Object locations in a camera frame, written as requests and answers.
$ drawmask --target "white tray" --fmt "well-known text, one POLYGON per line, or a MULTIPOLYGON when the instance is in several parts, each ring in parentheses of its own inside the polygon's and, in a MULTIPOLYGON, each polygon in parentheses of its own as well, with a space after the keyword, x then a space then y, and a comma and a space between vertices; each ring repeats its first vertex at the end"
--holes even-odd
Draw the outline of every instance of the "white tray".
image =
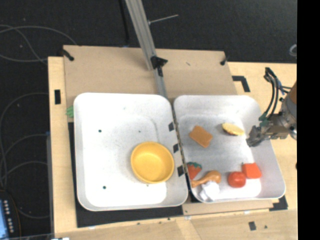
POLYGON ((149 94, 83 93, 74 101, 77 195, 91 211, 173 207, 188 197, 172 107, 149 94), (174 158, 172 177, 145 184, 134 175, 130 157, 143 142, 159 142, 174 158))
POLYGON ((182 143, 185 163, 196 162, 202 171, 195 180, 206 172, 221 173, 220 193, 215 200, 200 197, 201 186, 192 188, 193 195, 203 203, 276 199, 283 196, 286 187, 271 142, 263 141, 257 147, 249 147, 246 138, 253 125, 258 125, 262 112, 255 100, 241 95, 185 95, 174 101, 174 111, 182 143), (222 123, 231 123, 244 129, 245 135, 231 136, 222 129, 222 123), (203 148, 189 137, 195 125, 213 135, 207 148, 203 148), (228 175, 241 171, 242 163, 256 162, 262 177, 247 179, 242 188, 228 184, 228 175))

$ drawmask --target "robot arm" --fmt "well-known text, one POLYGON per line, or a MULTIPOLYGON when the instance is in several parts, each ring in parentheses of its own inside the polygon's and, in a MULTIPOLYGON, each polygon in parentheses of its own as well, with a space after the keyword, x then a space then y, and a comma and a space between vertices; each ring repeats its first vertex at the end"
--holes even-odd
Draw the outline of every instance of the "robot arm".
POLYGON ((249 147, 255 147, 264 140, 285 139, 288 135, 297 140, 297 82, 286 97, 280 99, 281 109, 275 114, 281 85, 277 76, 268 67, 265 69, 264 78, 272 84, 272 98, 267 110, 259 118, 261 123, 259 126, 254 125, 249 133, 249 138, 246 140, 249 147))

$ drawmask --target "yellow bowl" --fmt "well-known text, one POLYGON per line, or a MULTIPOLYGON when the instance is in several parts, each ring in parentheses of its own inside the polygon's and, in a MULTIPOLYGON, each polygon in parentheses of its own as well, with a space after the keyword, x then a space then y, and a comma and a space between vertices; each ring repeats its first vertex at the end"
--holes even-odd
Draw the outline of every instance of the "yellow bowl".
POLYGON ((144 183, 165 182, 174 173, 175 161, 170 151, 157 142, 143 142, 131 154, 134 175, 144 183))

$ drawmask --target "green object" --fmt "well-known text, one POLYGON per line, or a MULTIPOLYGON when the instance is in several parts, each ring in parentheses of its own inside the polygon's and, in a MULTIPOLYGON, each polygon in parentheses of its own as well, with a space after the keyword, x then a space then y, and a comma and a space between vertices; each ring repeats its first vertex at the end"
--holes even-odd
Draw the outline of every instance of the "green object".
POLYGON ((260 117, 259 117, 259 121, 265 121, 267 119, 267 113, 264 112, 260 117))
POLYGON ((198 164, 197 162, 188 162, 187 165, 194 166, 194 168, 200 167, 202 169, 201 164, 198 164))
POLYGON ((265 120, 263 120, 263 121, 260 123, 260 127, 267 126, 268 123, 269 123, 269 120, 268 120, 268 119, 265 119, 265 120))
POLYGON ((74 106, 70 106, 66 109, 65 113, 68 117, 73 118, 74 117, 74 106))

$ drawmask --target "monitor screen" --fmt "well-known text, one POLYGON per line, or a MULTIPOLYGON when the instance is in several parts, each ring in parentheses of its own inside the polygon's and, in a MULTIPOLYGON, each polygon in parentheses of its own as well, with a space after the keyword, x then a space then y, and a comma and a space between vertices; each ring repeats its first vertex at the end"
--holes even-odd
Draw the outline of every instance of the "monitor screen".
POLYGON ((8 239, 8 228, 5 219, 3 201, 0 199, 0 239, 8 239))

